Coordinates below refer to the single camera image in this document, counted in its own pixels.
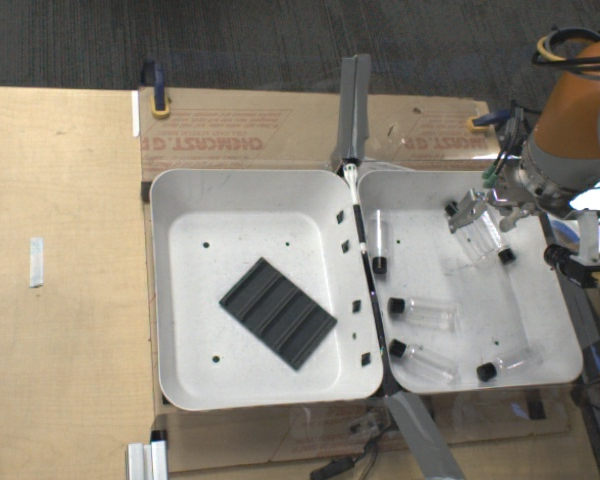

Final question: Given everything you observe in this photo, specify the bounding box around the black block with thin wires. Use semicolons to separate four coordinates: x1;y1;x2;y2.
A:
309;456;357;480

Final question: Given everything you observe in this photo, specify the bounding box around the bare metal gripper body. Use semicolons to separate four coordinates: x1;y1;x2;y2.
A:
486;165;576;215

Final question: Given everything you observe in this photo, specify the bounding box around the black cylinder on white bracket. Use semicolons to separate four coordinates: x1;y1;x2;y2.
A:
543;209;600;290

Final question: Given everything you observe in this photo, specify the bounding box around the white plastic tray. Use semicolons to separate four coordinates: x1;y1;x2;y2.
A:
149;168;385;412
356;169;585;396

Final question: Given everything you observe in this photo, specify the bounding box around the brown cardboard board red print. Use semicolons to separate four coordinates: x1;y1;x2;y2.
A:
138;86;572;474

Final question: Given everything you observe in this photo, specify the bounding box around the thin black and white rod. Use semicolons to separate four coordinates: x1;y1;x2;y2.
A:
343;163;390;367

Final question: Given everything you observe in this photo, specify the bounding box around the dark grey ribbed rack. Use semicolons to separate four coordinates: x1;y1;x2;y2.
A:
218;256;339;372

